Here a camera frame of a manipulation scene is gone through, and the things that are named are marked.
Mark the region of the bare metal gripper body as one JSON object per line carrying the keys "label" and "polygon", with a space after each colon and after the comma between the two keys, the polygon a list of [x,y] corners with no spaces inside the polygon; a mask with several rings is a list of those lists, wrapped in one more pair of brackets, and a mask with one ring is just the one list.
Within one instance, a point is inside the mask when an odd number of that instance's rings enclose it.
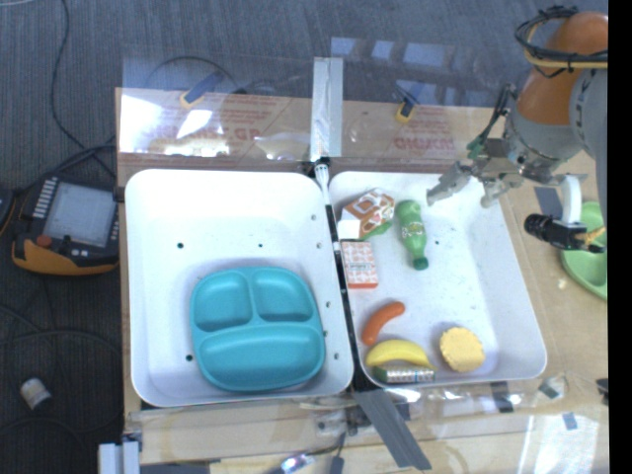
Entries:
{"label": "bare metal gripper body", "polygon": [[531,181],[558,186],[562,176],[555,173],[559,160],[542,155],[519,139],[487,138],[470,143],[473,175],[486,186],[518,187]]}

